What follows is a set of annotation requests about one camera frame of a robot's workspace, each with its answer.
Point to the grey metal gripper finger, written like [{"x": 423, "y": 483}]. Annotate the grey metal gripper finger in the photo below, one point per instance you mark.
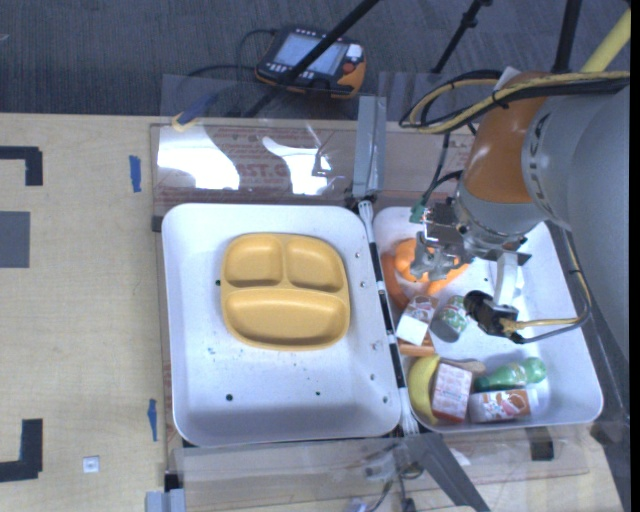
[
  {"x": 421, "y": 267},
  {"x": 444, "y": 267}
]

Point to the orange juice carton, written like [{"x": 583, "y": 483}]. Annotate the orange juice carton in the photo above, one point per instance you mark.
[{"x": 451, "y": 395}]

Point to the black cylinder on white bracket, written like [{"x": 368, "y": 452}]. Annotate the black cylinder on white bracket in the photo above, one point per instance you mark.
[{"x": 492, "y": 312}]

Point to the white and orange carton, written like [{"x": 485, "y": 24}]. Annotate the white and orange carton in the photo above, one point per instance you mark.
[{"x": 414, "y": 322}]

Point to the yellow divided plate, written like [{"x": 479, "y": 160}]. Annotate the yellow divided plate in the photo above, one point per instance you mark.
[{"x": 285, "y": 315}]

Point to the thin black and white rod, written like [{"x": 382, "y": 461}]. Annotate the thin black and white rod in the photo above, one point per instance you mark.
[{"x": 385, "y": 305}]

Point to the white plastic tray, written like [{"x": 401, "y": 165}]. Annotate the white plastic tray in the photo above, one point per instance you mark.
[
  {"x": 545, "y": 360},
  {"x": 280, "y": 390}
]

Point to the tan bread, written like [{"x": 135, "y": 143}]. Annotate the tan bread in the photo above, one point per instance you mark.
[{"x": 470, "y": 366}]

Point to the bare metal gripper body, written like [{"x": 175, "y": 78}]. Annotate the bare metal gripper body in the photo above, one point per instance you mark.
[{"x": 447, "y": 232}]

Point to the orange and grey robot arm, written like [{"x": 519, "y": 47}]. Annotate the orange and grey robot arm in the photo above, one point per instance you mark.
[{"x": 575, "y": 165}]

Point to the orange sausage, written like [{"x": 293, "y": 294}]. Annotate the orange sausage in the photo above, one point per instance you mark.
[{"x": 415, "y": 350}]

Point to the small green can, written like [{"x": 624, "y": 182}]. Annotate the small green can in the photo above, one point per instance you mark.
[{"x": 450, "y": 320}]

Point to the orange bowl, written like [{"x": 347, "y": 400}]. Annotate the orange bowl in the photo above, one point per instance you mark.
[{"x": 404, "y": 257}]

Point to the yellow banana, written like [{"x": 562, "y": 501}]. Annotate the yellow banana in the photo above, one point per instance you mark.
[{"x": 421, "y": 385}]

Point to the green bottle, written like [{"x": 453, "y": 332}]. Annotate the green bottle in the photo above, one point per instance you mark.
[{"x": 507, "y": 377}]

